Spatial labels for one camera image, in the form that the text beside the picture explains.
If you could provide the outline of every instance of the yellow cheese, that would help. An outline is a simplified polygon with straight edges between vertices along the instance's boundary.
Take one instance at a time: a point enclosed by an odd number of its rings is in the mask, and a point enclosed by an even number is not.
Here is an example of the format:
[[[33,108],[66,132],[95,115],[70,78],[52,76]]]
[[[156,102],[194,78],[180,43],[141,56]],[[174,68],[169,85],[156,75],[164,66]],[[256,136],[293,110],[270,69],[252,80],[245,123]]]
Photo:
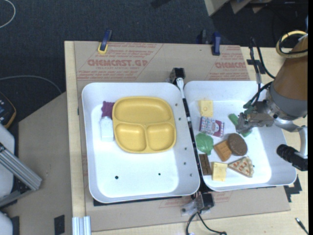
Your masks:
[[[213,116],[213,101],[212,100],[199,100],[198,101],[200,114],[202,117]]]
[[[212,163],[212,180],[214,181],[225,181],[226,180],[226,169],[228,164],[213,162]]]

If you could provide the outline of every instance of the blue clamp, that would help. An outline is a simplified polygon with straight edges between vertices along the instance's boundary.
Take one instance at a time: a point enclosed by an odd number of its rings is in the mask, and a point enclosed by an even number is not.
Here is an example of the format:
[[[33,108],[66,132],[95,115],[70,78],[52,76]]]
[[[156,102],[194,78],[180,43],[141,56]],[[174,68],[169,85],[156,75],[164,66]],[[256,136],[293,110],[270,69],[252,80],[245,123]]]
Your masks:
[[[112,36],[112,30],[107,29],[102,42],[99,44],[98,53],[104,55],[108,50],[108,41],[110,41]]]
[[[215,31],[212,34],[212,54],[214,56],[220,55],[220,43],[221,43],[221,35],[219,32]]]

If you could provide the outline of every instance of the white tray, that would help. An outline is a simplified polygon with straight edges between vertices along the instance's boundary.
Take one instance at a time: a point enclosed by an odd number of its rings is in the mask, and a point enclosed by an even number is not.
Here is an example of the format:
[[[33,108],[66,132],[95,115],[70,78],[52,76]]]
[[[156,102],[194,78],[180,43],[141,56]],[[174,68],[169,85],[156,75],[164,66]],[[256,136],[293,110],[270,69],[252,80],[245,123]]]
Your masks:
[[[127,96],[156,96],[173,110],[177,138],[160,153],[123,151],[100,136],[103,101]],[[179,89],[170,83],[91,83],[82,91],[86,131],[89,189],[102,203],[192,195],[200,176]]]
[[[234,124],[228,115],[243,112],[246,104],[257,92],[254,81],[192,81],[184,88],[189,106],[194,135],[199,133],[200,112],[198,100],[213,101],[213,118],[224,122],[224,136],[212,136],[214,144],[227,139],[227,135],[236,132]],[[265,91],[259,100],[264,99]],[[235,190],[244,188],[271,187],[292,184],[296,179],[295,168],[276,154],[280,144],[286,144],[282,129],[272,127],[253,128],[252,133],[244,138],[249,156],[254,165],[252,178],[245,177],[231,169],[227,169],[226,181],[213,181],[211,176],[203,177],[206,185],[215,191]],[[217,153],[212,150],[208,156],[210,162],[222,162]],[[240,156],[231,155],[225,162],[230,163]]]

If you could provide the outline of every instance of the toy pizza slice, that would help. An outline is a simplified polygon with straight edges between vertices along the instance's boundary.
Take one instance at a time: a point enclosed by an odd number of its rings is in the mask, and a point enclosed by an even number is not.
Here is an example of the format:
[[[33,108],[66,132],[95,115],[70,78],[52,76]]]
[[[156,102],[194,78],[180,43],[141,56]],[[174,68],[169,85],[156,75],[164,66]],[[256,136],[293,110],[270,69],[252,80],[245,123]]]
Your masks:
[[[232,163],[229,163],[228,168],[233,169],[234,171],[237,171],[238,173],[243,174],[249,178],[252,178],[254,173],[253,164],[249,157],[243,157]]]

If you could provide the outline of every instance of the cardboard sheet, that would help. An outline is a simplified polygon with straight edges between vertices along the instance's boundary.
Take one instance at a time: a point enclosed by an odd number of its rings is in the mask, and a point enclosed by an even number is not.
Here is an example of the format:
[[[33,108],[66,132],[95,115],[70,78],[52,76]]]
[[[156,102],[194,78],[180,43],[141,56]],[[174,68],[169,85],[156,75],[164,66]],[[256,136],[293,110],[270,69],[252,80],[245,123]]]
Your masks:
[[[184,68],[185,83],[195,80],[249,80],[239,46],[220,46],[214,56],[211,45],[154,43],[108,43],[99,55],[98,42],[74,42],[80,126],[84,130],[82,89],[92,82],[164,82],[173,68]],[[86,215],[91,229],[104,231],[148,225],[185,222],[180,207],[190,196],[95,206],[89,192],[86,138],[81,131]],[[213,192],[215,207],[205,219],[290,210],[283,187]]]

